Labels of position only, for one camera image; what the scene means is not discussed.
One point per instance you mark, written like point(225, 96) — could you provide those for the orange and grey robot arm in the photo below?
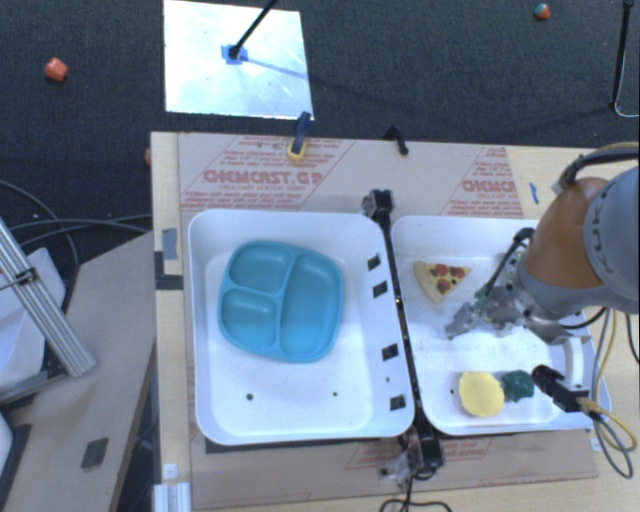
point(565, 240)

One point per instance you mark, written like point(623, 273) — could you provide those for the brown cardboard board red print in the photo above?
point(350, 170)

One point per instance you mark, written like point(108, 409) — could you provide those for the white plastic tray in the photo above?
point(520, 345)
point(300, 400)

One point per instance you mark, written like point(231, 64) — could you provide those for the green broccoli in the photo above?
point(517, 386)

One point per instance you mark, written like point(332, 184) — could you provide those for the black cylinder on white bracket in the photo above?
point(555, 386)

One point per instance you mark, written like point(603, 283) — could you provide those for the toy pizza slice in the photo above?
point(437, 280)

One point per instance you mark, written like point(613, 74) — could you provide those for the orange cube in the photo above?
point(55, 69)

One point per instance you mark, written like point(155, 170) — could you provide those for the orange and green toy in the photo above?
point(542, 11)

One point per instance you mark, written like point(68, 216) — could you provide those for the blue divided plate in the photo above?
point(285, 300)

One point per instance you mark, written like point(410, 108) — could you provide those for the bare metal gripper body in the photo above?
point(507, 307)

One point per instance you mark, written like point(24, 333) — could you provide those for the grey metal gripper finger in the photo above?
point(506, 330)
point(462, 320)

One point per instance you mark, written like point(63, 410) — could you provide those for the yellow round biscuit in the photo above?
point(481, 395)

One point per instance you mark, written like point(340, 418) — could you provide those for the thin black rod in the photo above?
point(400, 310)

